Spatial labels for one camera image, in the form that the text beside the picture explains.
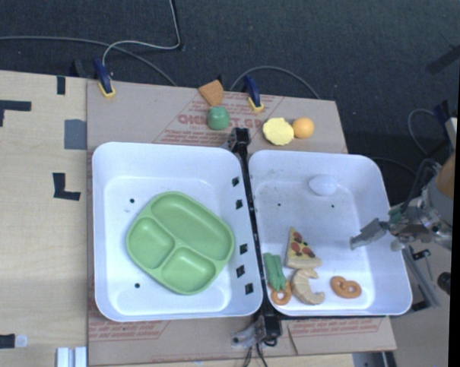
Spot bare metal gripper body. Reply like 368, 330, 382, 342
385, 204, 455, 250

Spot white plastic tray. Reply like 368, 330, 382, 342
84, 140, 271, 330
241, 148, 420, 322

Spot large orange toy pretzel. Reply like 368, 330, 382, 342
328, 274, 363, 300

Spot white toy egg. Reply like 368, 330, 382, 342
306, 172, 339, 198

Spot toy pizza slice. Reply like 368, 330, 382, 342
284, 226, 325, 271

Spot beige toy croissant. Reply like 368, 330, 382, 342
289, 267, 328, 307

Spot green toy beans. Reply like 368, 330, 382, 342
261, 252, 290, 292

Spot small orange toy pretzel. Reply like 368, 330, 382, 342
270, 280, 293, 307

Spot thin black and white rod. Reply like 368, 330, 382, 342
228, 141, 282, 351

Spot orange toy ball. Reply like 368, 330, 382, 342
290, 115, 316, 141

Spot yellow round toy biscuit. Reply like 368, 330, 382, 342
261, 115, 296, 148

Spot green divided plate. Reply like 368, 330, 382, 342
122, 188, 239, 299

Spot orange toy bread wedge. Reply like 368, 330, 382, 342
197, 78, 226, 108

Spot brown cardboard board red print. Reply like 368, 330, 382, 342
74, 78, 408, 367

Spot black cylinder on white bracket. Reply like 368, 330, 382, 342
436, 271, 452, 295

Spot black block with thin wires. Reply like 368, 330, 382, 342
227, 126, 254, 155
259, 312, 284, 343

